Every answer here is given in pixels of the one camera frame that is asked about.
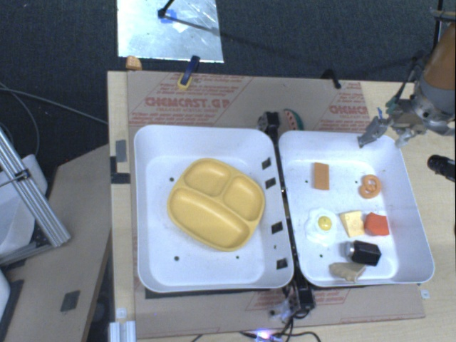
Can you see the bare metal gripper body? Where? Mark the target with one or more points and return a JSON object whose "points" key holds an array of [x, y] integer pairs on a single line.
{"points": [[425, 118]]}

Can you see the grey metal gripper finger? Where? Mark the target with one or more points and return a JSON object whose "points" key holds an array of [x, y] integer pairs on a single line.
{"points": [[405, 137], [372, 130]]}

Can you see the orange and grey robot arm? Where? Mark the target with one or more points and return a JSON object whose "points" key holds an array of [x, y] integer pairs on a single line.
{"points": [[440, 62]]}

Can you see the orange pretzel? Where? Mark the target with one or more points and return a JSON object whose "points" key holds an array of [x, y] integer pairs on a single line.
{"points": [[365, 191]]}

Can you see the orange rectangular slice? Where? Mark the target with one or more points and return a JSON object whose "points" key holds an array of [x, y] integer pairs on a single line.
{"points": [[321, 176]]}

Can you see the red watermelon slice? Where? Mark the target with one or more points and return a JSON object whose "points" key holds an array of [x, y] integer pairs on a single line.
{"points": [[292, 119]]}

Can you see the orange-red wedge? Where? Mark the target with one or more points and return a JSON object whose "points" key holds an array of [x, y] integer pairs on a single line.
{"points": [[377, 224]]}

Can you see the yellow cheese wedge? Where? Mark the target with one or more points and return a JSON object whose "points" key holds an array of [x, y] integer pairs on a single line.
{"points": [[352, 223]]}

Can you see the white fried egg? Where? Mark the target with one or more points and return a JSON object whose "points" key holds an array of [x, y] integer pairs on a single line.
{"points": [[322, 226]]}

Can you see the thin black rod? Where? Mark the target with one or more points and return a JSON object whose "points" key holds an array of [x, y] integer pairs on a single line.
{"points": [[286, 205]]}

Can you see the white plastic tray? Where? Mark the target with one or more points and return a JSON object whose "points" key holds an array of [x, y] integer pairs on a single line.
{"points": [[402, 255], [199, 269]]}

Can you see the black bottle with silver cap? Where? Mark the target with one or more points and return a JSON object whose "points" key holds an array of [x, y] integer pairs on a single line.
{"points": [[367, 253]]}

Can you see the beige bread piece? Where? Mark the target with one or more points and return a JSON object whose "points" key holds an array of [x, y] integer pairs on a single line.
{"points": [[347, 271]]}

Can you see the brown cardboard board red print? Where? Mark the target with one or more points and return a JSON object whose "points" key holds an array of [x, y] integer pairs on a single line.
{"points": [[221, 102]]}

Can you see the yellow divided plate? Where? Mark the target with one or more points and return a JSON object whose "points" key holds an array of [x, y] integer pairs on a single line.
{"points": [[210, 216]]}

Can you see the orange biscuit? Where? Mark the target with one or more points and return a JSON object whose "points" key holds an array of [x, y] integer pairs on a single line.
{"points": [[133, 63]]}

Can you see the black cylinder on white bracket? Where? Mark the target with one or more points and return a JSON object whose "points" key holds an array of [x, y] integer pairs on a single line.
{"points": [[443, 166]]}

